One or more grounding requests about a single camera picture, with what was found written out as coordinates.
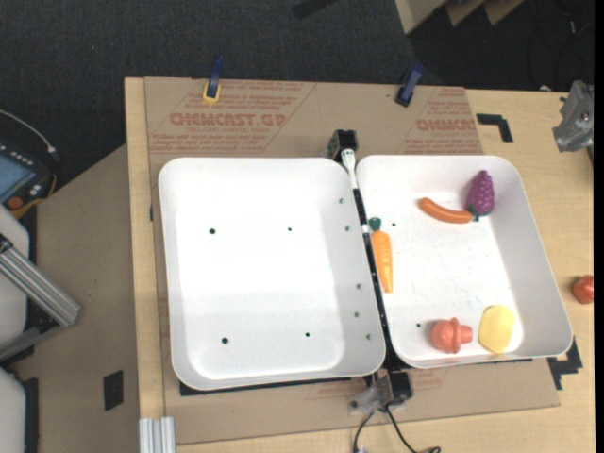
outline yellow toy potato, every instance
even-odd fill
[[[512,338],[515,317],[505,306],[491,306],[482,314],[478,330],[478,342],[496,354],[502,354],[508,348]]]

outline orange sausage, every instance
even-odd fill
[[[472,213],[470,213],[470,211],[450,210],[448,208],[441,207],[429,198],[422,198],[419,200],[419,208],[432,218],[436,218],[441,222],[463,224],[472,220]]]
[[[393,291],[393,252],[388,233],[376,230],[371,234],[371,245],[376,258],[377,275],[385,292]]]

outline gray floor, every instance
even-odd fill
[[[425,84],[594,82],[595,0],[527,1],[496,26],[480,9],[454,28],[441,9],[410,35],[394,0],[337,0],[301,18],[309,1],[0,0],[0,109],[55,145],[62,185],[125,141],[124,77],[206,76],[218,53],[233,78],[396,83],[418,60]],[[48,161],[6,116],[0,138]]]

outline purple toy grape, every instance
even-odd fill
[[[493,179],[482,170],[472,180],[470,191],[465,198],[465,209],[474,215],[475,221],[480,216],[486,216],[495,207],[495,190]]]

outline blue clip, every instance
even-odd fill
[[[206,82],[206,85],[204,86],[203,98],[205,101],[212,104],[218,101],[218,98],[220,97],[220,84],[218,83],[218,80],[220,79],[224,60],[225,58],[223,56],[214,57],[214,61],[211,64],[210,80]]]
[[[415,85],[419,82],[424,74],[424,66],[419,62],[415,62],[409,71],[405,74],[405,80],[403,86],[398,90],[395,101],[405,108],[410,104],[411,98],[413,97],[413,90]]]

